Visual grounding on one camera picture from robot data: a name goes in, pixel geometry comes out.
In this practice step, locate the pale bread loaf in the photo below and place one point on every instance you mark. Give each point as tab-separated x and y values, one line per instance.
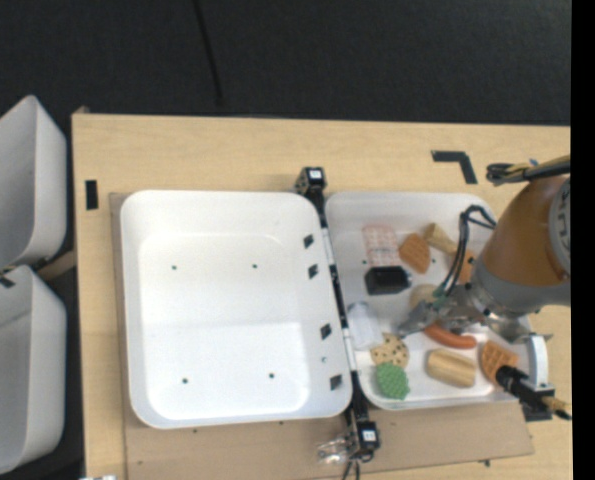
451	368

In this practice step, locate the white plastic tray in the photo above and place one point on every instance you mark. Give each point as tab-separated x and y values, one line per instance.
427	213
227	308

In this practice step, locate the pink patterned packet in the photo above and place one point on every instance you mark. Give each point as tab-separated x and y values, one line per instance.
380	243

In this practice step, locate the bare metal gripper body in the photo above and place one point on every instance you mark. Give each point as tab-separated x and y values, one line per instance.
469	304

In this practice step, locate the black box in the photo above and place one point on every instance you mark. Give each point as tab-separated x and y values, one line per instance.
384	280

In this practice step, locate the chocolate chip biscuit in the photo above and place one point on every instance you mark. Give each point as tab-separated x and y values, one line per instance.
389	352

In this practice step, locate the thin black and white rod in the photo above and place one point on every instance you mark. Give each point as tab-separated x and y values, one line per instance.
338	288

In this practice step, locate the black cylinder on white bracket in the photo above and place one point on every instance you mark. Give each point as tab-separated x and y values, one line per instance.
537	363

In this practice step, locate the beige round bun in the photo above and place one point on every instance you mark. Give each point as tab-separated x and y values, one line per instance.
422	295

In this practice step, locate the beige ice cream cone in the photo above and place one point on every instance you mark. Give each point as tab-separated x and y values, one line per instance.
439	238

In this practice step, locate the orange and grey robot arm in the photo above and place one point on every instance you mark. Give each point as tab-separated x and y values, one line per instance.
522	233

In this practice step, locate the red sausage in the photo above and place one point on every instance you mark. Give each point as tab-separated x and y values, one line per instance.
452	339

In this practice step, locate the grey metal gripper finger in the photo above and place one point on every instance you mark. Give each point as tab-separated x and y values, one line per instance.
454	324
416	319

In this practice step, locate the green waffle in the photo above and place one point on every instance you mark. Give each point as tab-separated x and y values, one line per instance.
392	381

